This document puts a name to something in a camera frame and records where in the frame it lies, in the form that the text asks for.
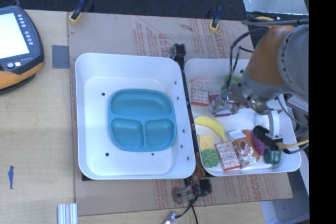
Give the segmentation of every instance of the blue clamp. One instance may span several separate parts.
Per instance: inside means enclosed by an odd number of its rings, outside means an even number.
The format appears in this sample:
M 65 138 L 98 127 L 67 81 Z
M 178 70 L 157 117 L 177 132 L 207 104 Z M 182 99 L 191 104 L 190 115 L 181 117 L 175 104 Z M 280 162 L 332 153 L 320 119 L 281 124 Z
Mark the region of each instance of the blue clamp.
M 213 19 L 210 21 L 209 28 L 210 28 L 211 31 L 217 31 L 218 25 L 219 25 L 219 18 L 220 18 L 221 14 L 222 14 L 222 7 L 218 6 L 217 10 L 216 10 L 216 13 L 214 14 Z
M 82 12 L 91 12 L 95 9 L 95 2 L 94 0 L 81 0 L 76 9 L 70 14 L 69 20 L 72 23 L 76 23 Z

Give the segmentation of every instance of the blue mark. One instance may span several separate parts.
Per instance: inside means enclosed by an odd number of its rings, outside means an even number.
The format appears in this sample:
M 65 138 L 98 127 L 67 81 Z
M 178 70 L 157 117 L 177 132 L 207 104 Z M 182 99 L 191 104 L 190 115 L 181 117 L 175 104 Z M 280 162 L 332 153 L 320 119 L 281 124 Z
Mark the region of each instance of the blue mark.
M 10 188 L 14 189 L 13 188 L 13 177 L 14 177 L 14 166 L 13 165 L 11 165 L 9 168 L 8 176 L 9 176 L 9 183 L 11 184 Z

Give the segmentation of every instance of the button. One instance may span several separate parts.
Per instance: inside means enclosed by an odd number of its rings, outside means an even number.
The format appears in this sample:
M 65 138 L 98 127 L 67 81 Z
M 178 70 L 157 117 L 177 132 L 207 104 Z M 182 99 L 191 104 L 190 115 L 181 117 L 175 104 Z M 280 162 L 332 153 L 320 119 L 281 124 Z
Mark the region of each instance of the button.
M 10 69 L 12 69 L 12 68 L 14 68 L 14 64 L 13 64 L 12 62 L 9 62 L 9 63 L 7 64 L 7 67 L 10 68 Z

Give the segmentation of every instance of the blue plate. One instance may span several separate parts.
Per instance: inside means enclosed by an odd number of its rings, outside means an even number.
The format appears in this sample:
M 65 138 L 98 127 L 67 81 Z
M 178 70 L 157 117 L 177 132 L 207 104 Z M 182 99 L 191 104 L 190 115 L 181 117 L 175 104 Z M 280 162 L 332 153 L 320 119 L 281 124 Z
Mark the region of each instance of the blue plate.
M 119 90 L 112 95 L 108 112 L 112 139 L 122 150 L 162 151 L 176 139 L 174 107 L 163 92 Z

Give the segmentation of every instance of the screen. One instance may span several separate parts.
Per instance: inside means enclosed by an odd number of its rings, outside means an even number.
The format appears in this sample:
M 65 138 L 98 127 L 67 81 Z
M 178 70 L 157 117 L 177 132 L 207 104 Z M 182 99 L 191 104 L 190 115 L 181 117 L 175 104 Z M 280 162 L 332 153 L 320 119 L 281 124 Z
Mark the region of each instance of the screen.
M 0 15 L 0 59 L 28 53 L 14 13 Z

